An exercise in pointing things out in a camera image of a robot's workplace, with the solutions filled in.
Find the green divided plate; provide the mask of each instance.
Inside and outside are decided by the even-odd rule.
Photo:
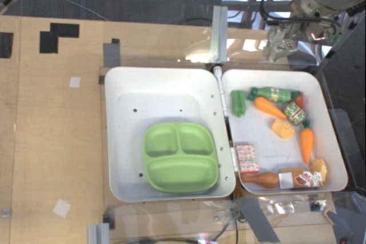
[[[218,160],[211,133],[187,122],[160,123],[144,136],[144,166],[149,183],[169,193],[191,193],[214,186]]]

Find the table surface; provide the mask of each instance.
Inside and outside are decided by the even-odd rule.
[[[51,22],[79,24],[79,38],[59,38],[58,54],[40,54],[39,32],[49,31]],[[157,204],[152,216],[139,222],[133,205],[113,198],[105,182],[98,79],[103,44],[112,38],[121,40],[123,65],[192,67],[185,58],[208,52],[210,28],[2,16],[0,31],[14,33],[13,56],[0,59],[0,209],[12,209],[10,219],[0,218],[0,243],[86,243],[88,224],[100,224],[110,203],[119,204],[124,215],[124,228],[111,231],[112,243],[131,236],[131,223],[142,236],[157,231],[196,235],[188,231],[197,228],[204,215],[212,217],[202,202]],[[235,46],[242,47],[239,40],[265,39],[266,32],[229,29],[228,38],[237,39],[235,51]],[[69,87],[72,77],[81,78],[79,87]],[[331,207],[331,195],[322,196]],[[66,217],[53,212],[59,199],[71,205]],[[169,204],[180,211],[171,213]],[[172,219],[171,227],[166,217]],[[177,228],[178,219],[185,221],[186,229]],[[321,213],[276,215],[270,223],[282,243],[301,243],[302,235],[307,243],[335,241]],[[258,243],[248,224],[239,228],[240,239]],[[216,225],[212,231],[220,229]],[[233,227],[221,238],[233,243]]]

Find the white sticker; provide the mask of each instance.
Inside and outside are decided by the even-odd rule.
[[[71,77],[69,87],[80,87],[81,77]]]
[[[53,208],[53,212],[55,214],[58,214],[60,217],[65,218],[67,216],[67,213],[69,212],[70,207],[71,204],[63,201],[62,199],[59,199],[55,207]]]

